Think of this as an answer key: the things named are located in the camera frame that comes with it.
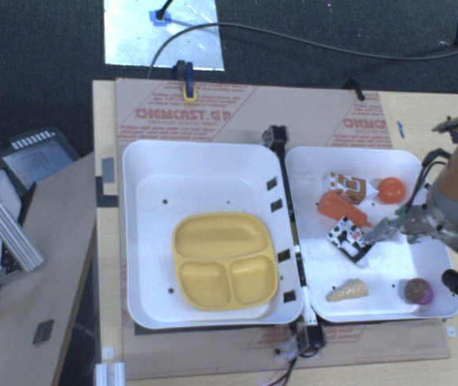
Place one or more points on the brown and white carton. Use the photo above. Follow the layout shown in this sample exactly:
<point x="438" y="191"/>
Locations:
<point x="349" y="185"/>

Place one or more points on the beige ice cream cone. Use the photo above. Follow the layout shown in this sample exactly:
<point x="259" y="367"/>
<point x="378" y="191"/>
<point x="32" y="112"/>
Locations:
<point x="349" y="291"/>

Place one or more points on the white plastic tray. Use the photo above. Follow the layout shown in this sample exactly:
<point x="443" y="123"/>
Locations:
<point x="197" y="175"/>
<point x="389" y="272"/>

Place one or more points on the yellow divided plate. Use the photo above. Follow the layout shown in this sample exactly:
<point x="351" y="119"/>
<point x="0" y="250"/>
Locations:
<point x="221" y="255"/>

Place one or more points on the orange bottle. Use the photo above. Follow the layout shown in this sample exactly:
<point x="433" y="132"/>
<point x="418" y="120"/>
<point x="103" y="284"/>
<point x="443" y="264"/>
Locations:
<point x="339" y="207"/>

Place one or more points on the black and white carton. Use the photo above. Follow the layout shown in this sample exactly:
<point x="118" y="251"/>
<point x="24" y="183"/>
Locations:
<point x="345" y="235"/>

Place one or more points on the brown cardboard board red print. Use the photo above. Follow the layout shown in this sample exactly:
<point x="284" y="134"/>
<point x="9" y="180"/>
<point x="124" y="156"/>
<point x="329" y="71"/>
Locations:
<point x="293" y="111"/>

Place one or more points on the purple and brown doughnut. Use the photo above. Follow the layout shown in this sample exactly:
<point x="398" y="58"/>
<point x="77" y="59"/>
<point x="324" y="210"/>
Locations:
<point x="418" y="291"/>

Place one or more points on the orange ball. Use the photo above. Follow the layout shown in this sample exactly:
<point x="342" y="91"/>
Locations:
<point x="391" y="190"/>

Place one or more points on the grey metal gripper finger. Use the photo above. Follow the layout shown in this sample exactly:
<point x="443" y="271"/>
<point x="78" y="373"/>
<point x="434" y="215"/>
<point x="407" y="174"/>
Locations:
<point x="377" y="236"/>
<point x="387" y="223"/>

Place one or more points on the thin black and white rod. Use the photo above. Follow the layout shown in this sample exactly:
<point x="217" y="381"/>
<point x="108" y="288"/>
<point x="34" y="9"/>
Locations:
<point x="293" y="223"/>

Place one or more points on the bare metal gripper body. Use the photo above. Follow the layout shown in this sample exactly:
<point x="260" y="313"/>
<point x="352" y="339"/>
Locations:
<point x="419" y="223"/>

